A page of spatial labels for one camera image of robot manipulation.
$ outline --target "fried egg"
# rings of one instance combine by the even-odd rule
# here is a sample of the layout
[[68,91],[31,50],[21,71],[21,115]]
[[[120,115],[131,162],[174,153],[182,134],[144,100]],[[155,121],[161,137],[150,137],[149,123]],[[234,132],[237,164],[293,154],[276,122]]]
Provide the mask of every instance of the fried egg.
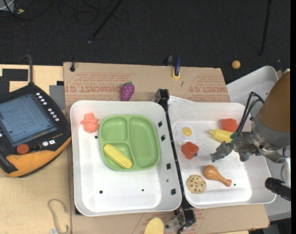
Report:
[[176,140],[181,144],[184,145],[187,141],[192,143],[196,143],[196,131],[189,123],[180,122],[175,126],[176,130]]

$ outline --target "brown drumstick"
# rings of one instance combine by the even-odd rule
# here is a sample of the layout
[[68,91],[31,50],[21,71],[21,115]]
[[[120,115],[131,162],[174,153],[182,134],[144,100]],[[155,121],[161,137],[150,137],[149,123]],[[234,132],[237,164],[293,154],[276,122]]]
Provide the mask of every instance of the brown drumstick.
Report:
[[203,175],[204,177],[206,177],[207,179],[213,179],[213,180],[218,180],[222,183],[224,183],[226,186],[230,186],[231,185],[231,179],[226,179],[224,178],[219,171],[217,170],[217,168],[215,166],[212,165],[207,165],[204,168],[203,171]]

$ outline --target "purple toy eggplant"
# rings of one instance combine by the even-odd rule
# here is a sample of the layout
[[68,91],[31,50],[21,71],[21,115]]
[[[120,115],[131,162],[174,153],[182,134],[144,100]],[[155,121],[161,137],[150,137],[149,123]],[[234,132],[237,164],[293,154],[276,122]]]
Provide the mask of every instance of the purple toy eggplant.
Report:
[[132,84],[132,82],[125,83],[121,89],[121,100],[129,101],[134,92],[135,86]]

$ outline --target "red emergency stop button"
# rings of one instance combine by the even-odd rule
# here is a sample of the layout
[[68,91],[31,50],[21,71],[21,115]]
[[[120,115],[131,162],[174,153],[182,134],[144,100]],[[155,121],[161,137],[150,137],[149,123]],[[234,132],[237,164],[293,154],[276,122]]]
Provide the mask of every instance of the red emergency stop button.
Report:
[[18,154],[23,155],[29,153],[29,146],[27,144],[20,144],[16,148]]

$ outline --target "mustard bottle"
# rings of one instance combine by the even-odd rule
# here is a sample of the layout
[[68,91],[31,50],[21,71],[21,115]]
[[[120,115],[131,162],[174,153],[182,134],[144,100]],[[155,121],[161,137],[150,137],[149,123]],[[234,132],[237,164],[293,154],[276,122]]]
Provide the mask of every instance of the mustard bottle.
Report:
[[230,131],[225,131],[221,129],[215,129],[214,131],[210,130],[208,131],[212,137],[220,142],[225,141],[226,143],[229,143],[232,141],[230,136],[232,135],[232,132]]

